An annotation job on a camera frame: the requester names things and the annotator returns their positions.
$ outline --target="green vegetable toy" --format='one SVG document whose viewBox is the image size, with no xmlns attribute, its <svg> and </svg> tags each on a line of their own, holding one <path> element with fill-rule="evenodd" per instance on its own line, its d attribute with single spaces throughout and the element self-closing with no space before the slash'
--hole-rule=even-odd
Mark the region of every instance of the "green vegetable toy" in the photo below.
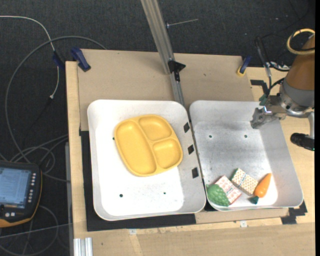
<svg viewBox="0 0 320 256">
<path fill-rule="evenodd" d="M 208 199 L 219 206 L 229 206 L 226 193 L 218 184 L 206 185 Z"/>
</svg>

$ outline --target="white cable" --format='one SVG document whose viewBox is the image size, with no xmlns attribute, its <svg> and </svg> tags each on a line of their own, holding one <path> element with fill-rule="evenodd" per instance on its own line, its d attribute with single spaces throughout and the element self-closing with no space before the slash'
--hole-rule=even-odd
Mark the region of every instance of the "white cable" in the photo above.
<svg viewBox="0 0 320 256">
<path fill-rule="evenodd" d="M 33 18 L 29 18 L 29 17 L 24 17 L 24 16 L 3 16 L 3 15 L 0 15 L 0 18 L 13 18 L 13 19 L 25 19 L 25 20 L 30 20 L 30 21 L 33 21 L 37 24 L 39 24 L 45 31 L 46 35 L 48 36 L 49 40 L 51 40 L 51 37 L 47 31 L 47 29 L 45 28 L 44 25 L 42 25 L 39 21 L 33 19 Z M 50 42 L 51 44 L 51 47 L 53 49 L 53 51 L 55 51 L 55 47 L 54 47 L 54 44 L 52 42 Z M 56 86 L 55 86 L 55 89 L 53 91 L 53 93 L 49 96 L 51 99 L 54 98 L 55 94 L 56 94 L 56 91 L 58 89 L 58 85 L 59 85 L 59 80 L 60 80 L 60 72 L 59 72 L 59 67 L 57 66 L 57 81 L 56 81 Z"/>
<path fill-rule="evenodd" d="M 24 16 L 6 16 L 6 15 L 1 15 L 0 18 L 25 19 L 25 20 L 33 21 L 33 22 L 39 24 L 44 29 L 44 31 L 45 31 L 46 35 L 48 36 L 49 40 L 51 40 L 51 37 L 50 37 L 47 29 L 45 28 L 45 26 L 42 25 L 39 21 L 37 21 L 37 20 L 35 20 L 33 18 L 24 17 Z M 55 51 L 56 49 L 55 49 L 53 43 L 51 42 L 50 44 L 51 44 L 51 47 L 52 47 L 53 51 Z"/>
<path fill-rule="evenodd" d="M 56 86 L 55 89 L 53 91 L 53 93 L 50 95 L 50 98 L 53 100 L 56 94 L 56 91 L 58 89 L 58 85 L 59 85 L 59 79 L 60 79 L 60 72 L 59 72 L 59 66 L 56 66 L 56 70 L 57 70 L 57 81 L 56 81 Z"/>
</svg>

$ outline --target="small box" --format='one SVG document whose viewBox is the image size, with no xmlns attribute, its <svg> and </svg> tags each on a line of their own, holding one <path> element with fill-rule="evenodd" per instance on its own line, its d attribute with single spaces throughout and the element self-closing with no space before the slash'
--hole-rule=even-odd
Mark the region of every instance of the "small box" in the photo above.
<svg viewBox="0 0 320 256">
<path fill-rule="evenodd" d="M 254 194 L 258 181 L 241 169 L 237 169 L 231 181 L 233 184 L 249 196 Z"/>
<path fill-rule="evenodd" d="M 233 183 L 225 176 L 223 175 L 218 181 L 215 183 L 219 185 L 220 188 L 223 189 L 223 191 L 226 194 L 226 197 L 228 198 L 230 205 L 237 200 L 241 196 L 241 191 L 233 185 Z"/>
</svg>

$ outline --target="orange carrot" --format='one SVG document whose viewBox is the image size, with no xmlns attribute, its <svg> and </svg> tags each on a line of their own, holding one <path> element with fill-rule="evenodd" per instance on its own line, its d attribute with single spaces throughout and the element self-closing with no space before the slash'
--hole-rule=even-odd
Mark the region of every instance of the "orange carrot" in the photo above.
<svg viewBox="0 0 320 256">
<path fill-rule="evenodd" d="M 254 190 L 254 195 L 259 197 L 259 198 L 263 198 L 269 188 L 270 185 L 270 180 L 271 180 L 271 173 L 268 173 L 260 182 L 259 184 L 256 186 L 255 190 Z"/>
</svg>

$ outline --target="white tray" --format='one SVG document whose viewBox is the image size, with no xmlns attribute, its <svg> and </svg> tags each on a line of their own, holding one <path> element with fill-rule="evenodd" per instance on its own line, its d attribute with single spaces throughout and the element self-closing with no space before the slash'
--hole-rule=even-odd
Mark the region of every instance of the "white tray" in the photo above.
<svg viewBox="0 0 320 256">
<path fill-rule="evenodd" d="M 116 146 L 114 129 L 123 120 L 154 114 L 165 118 L 175 131 L 182 162 L 173 169 L 148 177 L 129 172 Z M 185 108 L 174 101 L 96 100 L 87 110 L 93 206 L 105 220 L 196 213 L 203 209 L 206 194 Z"/>
<path fill-rule="evenodd" d="M 228 207 L 210 202 L 219 211 L 296 207 L 303 201 L 280 121 L 266 123 L 260 129 L 253 129 L 250 125 L 258 107 L 261 108 L 259 102 L 206 100 L 195 101 L 190 106 L 206 185 L 214 183 L 222 175 L 231 178 L 237 168 L 257 180 L 266 173 L 272 173 L 268 192 L 257 205 L 242 193 Z"/>
</svg>

